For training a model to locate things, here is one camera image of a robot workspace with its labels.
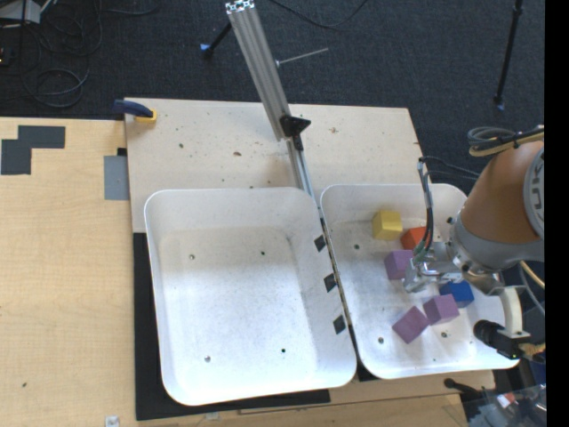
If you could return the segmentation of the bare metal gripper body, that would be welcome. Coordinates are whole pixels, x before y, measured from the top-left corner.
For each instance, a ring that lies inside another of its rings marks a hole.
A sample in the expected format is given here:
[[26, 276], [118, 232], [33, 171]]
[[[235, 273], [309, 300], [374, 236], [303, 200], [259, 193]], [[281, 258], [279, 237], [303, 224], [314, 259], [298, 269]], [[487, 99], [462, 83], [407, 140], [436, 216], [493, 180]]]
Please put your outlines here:
[[415, 256], [415, 262], [424, 263], [425, 288], [439, 285], [438, 278], [446, 272], [460, 272], [464, 277], [463, 282], [484, 295], [497, 296], [505, 289], [499, 270], [477, 262], [460, 246], [455, 248], [451, 243], [436, 242], [429, 250], [422, 249]]

